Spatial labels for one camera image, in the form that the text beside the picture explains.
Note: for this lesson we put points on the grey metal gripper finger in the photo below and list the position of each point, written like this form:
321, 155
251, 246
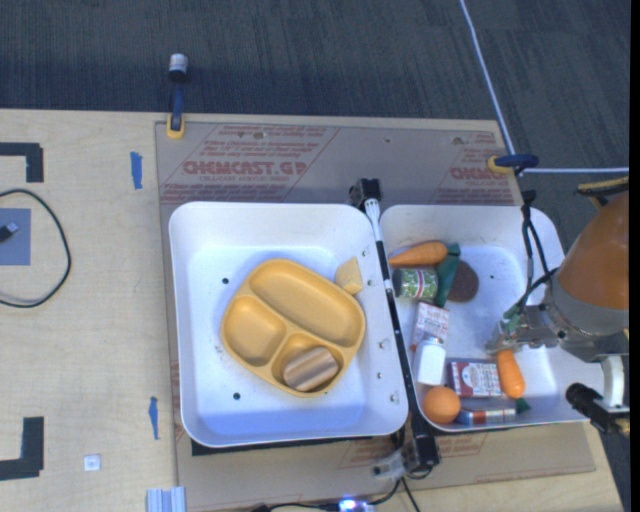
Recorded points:
496, 342
515, 339

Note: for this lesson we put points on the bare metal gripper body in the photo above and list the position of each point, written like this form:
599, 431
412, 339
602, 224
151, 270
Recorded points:
542, 325

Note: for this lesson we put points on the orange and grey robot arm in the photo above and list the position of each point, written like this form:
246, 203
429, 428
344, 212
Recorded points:
595, 260

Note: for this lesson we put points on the orange carrot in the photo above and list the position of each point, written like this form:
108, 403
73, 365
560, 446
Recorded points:
511, 375
417, 255

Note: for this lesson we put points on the red carton with white print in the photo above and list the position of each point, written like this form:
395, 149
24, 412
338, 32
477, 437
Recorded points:
475, 378

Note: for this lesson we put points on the white plastic tray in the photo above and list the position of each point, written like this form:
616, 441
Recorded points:
210, 390
500, 280

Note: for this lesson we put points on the brown biscuit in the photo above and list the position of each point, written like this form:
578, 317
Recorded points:
465, 282

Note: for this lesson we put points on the red and white carton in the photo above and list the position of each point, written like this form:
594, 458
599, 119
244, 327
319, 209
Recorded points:
431, 322

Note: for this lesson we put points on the white bottle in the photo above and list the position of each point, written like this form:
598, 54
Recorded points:
429, 362

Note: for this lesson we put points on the green packet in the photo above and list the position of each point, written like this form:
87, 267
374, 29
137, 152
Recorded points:
446, 280

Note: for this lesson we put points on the orange ball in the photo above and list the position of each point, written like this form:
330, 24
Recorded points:
441, 405

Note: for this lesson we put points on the green and white can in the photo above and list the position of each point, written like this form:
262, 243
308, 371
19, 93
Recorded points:
415, 283

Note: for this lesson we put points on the thin black and white rod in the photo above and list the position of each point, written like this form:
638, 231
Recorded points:
396, 320

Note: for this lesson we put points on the yellow pizza slice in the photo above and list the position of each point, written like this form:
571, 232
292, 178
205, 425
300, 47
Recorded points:
350, 277

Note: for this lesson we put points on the tan bread roll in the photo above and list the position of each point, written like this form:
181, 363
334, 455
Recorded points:
310, 369

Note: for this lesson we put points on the yellow divided plate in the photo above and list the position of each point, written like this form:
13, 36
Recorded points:
295, 295

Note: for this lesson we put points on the brown cardboard board red print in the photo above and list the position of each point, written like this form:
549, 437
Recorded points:
400, 155

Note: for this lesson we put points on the black cylinder on white bracket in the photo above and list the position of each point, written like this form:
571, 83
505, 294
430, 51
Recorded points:
590, 402

